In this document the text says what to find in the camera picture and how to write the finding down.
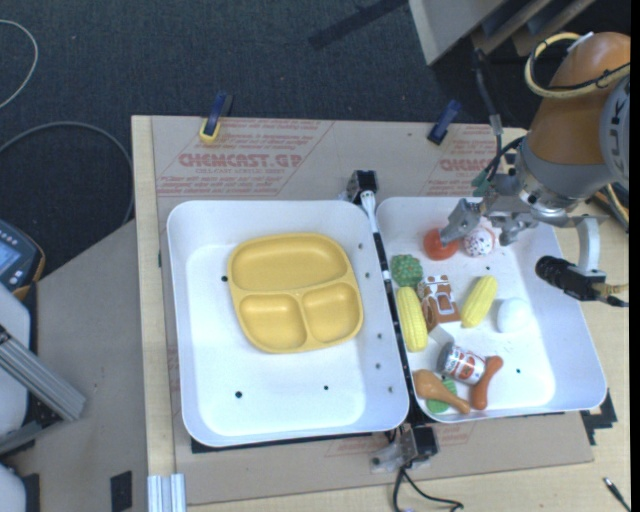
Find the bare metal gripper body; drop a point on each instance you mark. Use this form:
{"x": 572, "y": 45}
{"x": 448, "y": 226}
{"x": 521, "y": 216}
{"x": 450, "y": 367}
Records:
{"x": 505, "y": 200}

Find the black cylinder on white bracket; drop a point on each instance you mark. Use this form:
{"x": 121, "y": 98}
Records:
{"x": 570, "y": 275}

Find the orange chicken drumstick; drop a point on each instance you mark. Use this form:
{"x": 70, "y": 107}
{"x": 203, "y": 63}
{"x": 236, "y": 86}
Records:
{"x": 431, "y": 385}

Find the green broccoli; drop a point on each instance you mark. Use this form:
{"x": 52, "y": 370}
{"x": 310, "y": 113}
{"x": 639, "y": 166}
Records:
{"x": 406, "y": 270}

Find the thin black and white rod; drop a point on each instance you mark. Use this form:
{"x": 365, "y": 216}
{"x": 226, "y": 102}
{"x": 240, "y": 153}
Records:
{"x": 386, "y": 272}

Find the brown and white carton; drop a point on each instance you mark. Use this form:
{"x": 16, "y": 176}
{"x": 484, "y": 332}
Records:
{"x": 440, "y": 305}

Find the yellow divided plate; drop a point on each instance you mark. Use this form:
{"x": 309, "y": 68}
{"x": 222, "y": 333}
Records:
{"x": 295, "y": 292}

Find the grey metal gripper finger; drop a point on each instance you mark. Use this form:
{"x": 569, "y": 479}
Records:
{"x": 462, "y": 217}
{"x": 515, "y": 227}

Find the green ridged slice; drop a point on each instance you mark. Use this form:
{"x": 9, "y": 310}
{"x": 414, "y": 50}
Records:
{"x": 449, "y": 389}

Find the brown cardboard board red print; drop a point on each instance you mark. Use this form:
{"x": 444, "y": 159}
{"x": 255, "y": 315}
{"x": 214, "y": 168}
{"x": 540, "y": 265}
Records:
{"x": 310, "y": 150}

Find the red and white can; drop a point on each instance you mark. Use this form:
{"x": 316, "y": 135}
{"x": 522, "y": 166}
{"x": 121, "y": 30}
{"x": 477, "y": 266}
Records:
{"x": 462, "y": 364}

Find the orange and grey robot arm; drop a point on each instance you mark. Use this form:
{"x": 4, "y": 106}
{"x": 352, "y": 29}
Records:
{"x": 567, "y": 125}

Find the white egg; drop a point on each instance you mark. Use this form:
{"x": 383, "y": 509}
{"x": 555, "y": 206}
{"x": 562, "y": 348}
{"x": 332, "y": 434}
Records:
{"x": 513, "y": 315}

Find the brown sausage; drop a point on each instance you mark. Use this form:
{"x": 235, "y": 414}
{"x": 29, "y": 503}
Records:
{"x": 485, "y": 387}

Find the white spotted cupcake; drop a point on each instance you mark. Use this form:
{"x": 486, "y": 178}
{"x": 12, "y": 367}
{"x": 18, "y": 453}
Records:
{"x": 479, "y": 244}

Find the yellow corn cob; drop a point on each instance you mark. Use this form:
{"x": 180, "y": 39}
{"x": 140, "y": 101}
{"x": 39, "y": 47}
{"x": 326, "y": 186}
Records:
{"x": 479, "y": 301}
{"x": 412, "y": 320}

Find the white plastic tray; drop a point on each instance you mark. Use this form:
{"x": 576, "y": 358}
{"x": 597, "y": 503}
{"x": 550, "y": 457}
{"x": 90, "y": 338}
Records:
{"x": 540, "y": 360}
{"x": 300, "y": 400}

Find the red tomato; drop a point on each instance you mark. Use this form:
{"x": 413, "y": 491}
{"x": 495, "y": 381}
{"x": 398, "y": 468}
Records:
{"x": 434, "y": 249}

